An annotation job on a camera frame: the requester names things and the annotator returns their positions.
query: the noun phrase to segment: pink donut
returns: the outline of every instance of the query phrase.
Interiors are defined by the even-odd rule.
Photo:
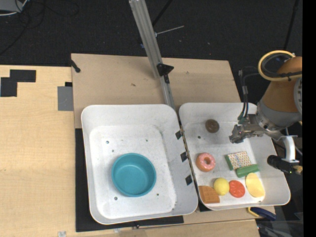
[[[209,172],[215,167],[216,161],[213,155],[209,153],[201,153],[197,156],[196,165],[199,170]]]

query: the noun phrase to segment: black tape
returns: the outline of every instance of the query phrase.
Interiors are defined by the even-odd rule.
[[[16,97],[18,82],[35,82],[36,70],[10,70],[10,77],[1,78],[0,97]]]

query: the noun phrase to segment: yellow lemon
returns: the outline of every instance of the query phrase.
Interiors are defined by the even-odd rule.
[[[229,182],[225,178],[217,178],[214,182],[214,190],[220,196],[225,195],[229,191]]]

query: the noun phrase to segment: metal rail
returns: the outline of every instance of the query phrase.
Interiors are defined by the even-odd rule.
[[[165,103],[175,109],[170,83],[166,82],[166,76],[161,76],[158,72],[157,65],[163,64],[160,50],[158,47],[156,35],[149,17],[145,0],[128,0],[132,9],[138,31],[142,38],[146,54],[149,58],[154,77],[160,79],[163,97]]]

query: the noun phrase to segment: blue bowl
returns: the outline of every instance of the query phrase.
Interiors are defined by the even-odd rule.
[[[144,156],[128,153],[112,165],[111,176],[115,187],[129,197],[140,197],[152,190],[156,183],[154,165]]]

